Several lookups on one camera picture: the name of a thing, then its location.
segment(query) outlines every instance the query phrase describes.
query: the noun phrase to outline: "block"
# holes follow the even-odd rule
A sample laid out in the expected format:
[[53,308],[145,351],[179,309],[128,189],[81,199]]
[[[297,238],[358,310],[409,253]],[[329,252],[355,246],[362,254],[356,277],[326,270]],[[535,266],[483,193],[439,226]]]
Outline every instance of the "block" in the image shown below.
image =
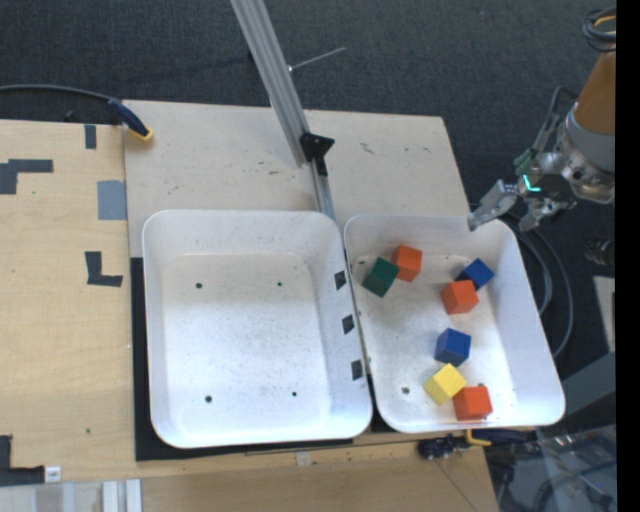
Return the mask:
[[384,297],[399,271],[400,269],[393,263],[378,258],[362,281],[362,286],[376,295]]
[[423,384],[423,388],[438,405],[442,405],[466,385],[467,381],[460,372],[447,363]]
[[469,358],[471,336],[455,329],[445,329],[436,343],[435,359],[456,368]]
[[479,302],[476,287],[471,279],[451,281],[442,289],[440,297],[450,315],[468,313]]
[[473,281],[476,290],[479,290],[489,282],[493,275],[493,271],[487,267],[480,258],[476,258],[458,274],[455,281],[466,281],[470,279]]
[[481,420],[493,412],[489,390],[485,386],[465,387],[453,397],[458,421]]
[[422,267],[422,251],[409,247],[408,245],[400,244],[396,247],[396,250],[393,251],[391,263],[400,269],[397,276],[398,279],[411,282],[420,273],[420,268]]

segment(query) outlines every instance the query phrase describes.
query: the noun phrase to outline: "blue cube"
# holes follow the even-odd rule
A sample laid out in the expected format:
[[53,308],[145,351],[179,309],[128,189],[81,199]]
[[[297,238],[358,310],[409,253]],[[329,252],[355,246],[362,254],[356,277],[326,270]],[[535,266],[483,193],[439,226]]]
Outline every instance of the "blue cube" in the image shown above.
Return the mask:
[[471,336],[455,329],[446,329],[438,336],[435,360],[458,367],[469,358]]
[[456,281],[470,279],[476,290],[482,288],[493,277],[493,271],[480,258],[476,258],[456,277]]

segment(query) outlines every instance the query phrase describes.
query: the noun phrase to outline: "white tray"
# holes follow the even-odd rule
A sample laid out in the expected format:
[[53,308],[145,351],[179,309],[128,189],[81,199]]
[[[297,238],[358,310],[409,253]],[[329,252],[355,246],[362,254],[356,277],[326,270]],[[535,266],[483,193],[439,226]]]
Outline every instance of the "white tray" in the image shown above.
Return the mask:
[[332,220],[165,210],[147,220],[142,244],[151,420],[166,443],[348,439],[367,428],[371,397]]
[[[377,257],[398,244],[423,251],[411,283],[395,280],[381,298],[361,283]],[[555,423],[564,413],[562,386],[540,323],[517,239],[501,221],[471,232],[464,217],[361,215],[345,226],[365,350],[384,420],[405,433]],[[475,258],[495,272],[469,313],[448,315],[440,291]],[[488,386],[493,413],[459,422],[452,401],[438,406],[422,388],[443,363],[434,359],[447,327],[472,337],[458,371],[468,385]]]

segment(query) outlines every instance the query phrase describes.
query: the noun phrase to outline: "gray tape square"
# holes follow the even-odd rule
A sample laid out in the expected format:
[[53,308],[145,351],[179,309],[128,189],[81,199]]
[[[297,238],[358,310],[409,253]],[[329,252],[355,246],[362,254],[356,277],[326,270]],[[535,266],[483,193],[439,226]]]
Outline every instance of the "gray tape square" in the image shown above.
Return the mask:
[[127,220],[127,197],[122,181],[98,182],[98,219]]

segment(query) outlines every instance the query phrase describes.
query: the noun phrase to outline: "green cube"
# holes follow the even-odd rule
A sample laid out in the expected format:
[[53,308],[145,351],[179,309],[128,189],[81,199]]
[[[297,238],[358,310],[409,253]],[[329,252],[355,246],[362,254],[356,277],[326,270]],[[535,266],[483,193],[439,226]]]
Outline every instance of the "green cube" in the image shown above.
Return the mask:
[[399,271],[400,267],[378,258],[364,281],[362,281],[362,286],[376,295],[384,297],[389,288],[391,288]]

